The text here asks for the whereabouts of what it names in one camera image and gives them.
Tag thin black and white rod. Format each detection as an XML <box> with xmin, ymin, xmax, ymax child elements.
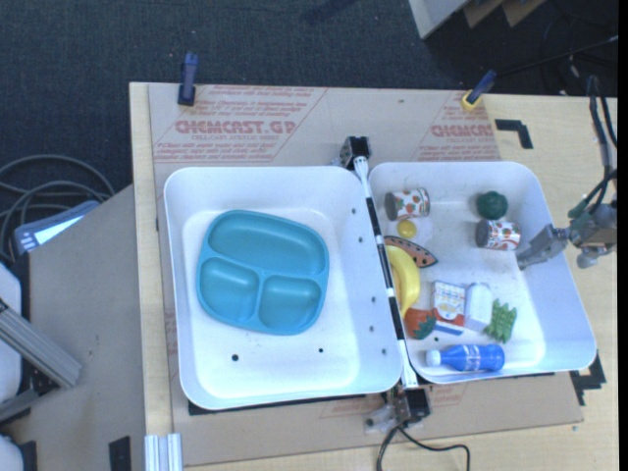
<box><xmin>353</xmin><ymin>155</ymin><xmax>419</xmax><ymax>389</ymax></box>

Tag blue divided plate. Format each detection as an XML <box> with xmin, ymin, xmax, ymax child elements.
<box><xmin>195</xmin><ymin>208</ymin><xmax>332</xmax><ymax>337</ymax></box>

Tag green pea pods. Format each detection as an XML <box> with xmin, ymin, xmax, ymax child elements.
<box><xmin>482</xmin><ymin>297</ymin><xmax>518</xmax><ymax>344</ymax></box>

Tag white and orange carton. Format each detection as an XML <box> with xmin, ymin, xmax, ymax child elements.
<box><xmin>430</xmin><ymin>280</ymin><xmax>467</xmax><ymax>338</ymax></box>

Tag white plastic tray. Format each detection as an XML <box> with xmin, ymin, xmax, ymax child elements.
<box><xmin>162</xmin><ymin>165</ymin><xmax>405</xmax><ymax>411</ymax></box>
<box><xmin>366</xmin><ymin>160</ymin><xmax>599</xmax><ymax>386</ymax></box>

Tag black block with thin wires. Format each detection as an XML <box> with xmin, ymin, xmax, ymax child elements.
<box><xmin>340</xmin><ymin>135</ymin><xmax>372</xmax><ymax>171</ymax></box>
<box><xmin>391</xmin><ymin>387</ymin><xmax>434</xmax><ymax>422</ymax></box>

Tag green broccoli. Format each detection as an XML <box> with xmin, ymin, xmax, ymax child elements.
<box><xmin>475</xmin><ymin>189</ymin><xmax>509</xmax><ymax>220</ymax></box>

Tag blue bottle with white cap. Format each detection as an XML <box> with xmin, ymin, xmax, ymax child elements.
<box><xmin>424</xmin><ymin>342</ymin><xmax>506</xmax><ymax>374</ymax></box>

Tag brown cardboard board red print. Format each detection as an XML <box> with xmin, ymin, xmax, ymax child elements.
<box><xmin>146</xmin><ymin>83</ymin><xmax>586</xmax><ymax>466</ymax></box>

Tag white can with strawberry print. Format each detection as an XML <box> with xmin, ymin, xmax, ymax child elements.
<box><xmin>474</xmin><ymin>218</ymin><xmax>522</xmax><ymax>252</ymax></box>
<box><xmin>383</xmin><ymin>186</ymin><xmax>432</xmax><ymax>223</ymax></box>

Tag red strawberry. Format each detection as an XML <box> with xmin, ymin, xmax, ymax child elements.
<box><xmin>402</xmin><ymin>307</ymin><xmax>438</xmax><ymax>340</ymax></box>

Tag watermelon slice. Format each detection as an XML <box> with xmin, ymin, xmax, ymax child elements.
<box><xmin>383</xmin><ymin>235</ymin><xmax>440</xmax><ymax>269</ymax></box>

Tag white milk carton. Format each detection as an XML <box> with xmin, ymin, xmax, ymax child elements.
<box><xmin>463</xmin><ymin>282</ymin><xmax>494</xmax><ymax>334</ymax></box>

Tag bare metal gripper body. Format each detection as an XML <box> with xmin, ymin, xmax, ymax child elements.
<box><xmin>567</xmin><ymin>202</ymin><xmax>619</xmax><ymax>259</ymax></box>

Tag yellow banana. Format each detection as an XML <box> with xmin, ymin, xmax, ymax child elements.
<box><xmin>384</xmin><ymin>243</ymin><xmax>423</xmax><ymax>319</ymax></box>

